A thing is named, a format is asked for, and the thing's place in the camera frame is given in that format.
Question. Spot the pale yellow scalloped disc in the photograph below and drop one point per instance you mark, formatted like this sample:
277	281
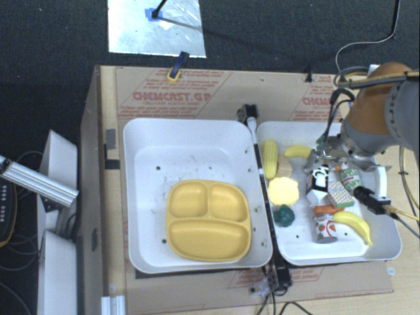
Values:
283	190

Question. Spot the black and white carton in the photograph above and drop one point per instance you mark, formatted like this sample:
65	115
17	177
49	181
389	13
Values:
316	182

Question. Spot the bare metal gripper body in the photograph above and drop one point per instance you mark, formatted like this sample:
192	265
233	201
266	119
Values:
336	148

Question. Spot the tan round biscuit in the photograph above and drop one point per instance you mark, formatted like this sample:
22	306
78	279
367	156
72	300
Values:
285	169

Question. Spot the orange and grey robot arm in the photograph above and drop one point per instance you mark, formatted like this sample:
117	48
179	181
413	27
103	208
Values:
370	110

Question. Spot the dull grey metal gripper finger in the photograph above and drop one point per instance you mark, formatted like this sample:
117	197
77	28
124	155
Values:
313	163

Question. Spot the green and white packet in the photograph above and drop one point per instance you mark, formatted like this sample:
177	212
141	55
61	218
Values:
350	178

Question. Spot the green broccoli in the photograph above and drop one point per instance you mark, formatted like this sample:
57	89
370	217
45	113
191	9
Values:
284	216

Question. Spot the black cylinder on white bracket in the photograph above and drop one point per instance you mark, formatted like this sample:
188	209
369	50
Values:
369	197

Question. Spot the white plastic tray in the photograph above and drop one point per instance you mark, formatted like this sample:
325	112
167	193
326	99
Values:
183	156
305	248

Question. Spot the orange carrot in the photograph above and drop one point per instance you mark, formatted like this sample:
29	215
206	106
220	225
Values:
325	209

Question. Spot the large yellow banana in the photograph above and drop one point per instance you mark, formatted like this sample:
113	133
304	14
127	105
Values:
356	223

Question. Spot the yellow corn cob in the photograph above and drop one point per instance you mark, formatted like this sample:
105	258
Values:
270	157

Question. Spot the brown cardboard board red print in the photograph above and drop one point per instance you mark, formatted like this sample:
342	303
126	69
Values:
183	92

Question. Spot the white can orange print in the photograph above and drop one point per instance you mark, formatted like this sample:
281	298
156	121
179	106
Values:
325	230

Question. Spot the orange and green patterned carton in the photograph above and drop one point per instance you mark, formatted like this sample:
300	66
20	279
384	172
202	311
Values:
341	195

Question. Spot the yellow divided plate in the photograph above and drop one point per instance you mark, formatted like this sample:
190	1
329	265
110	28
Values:
206	222

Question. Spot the small yellow banana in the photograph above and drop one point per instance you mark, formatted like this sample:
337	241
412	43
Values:
297	151

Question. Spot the thin black and white rod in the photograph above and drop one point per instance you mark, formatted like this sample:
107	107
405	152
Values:
262	182

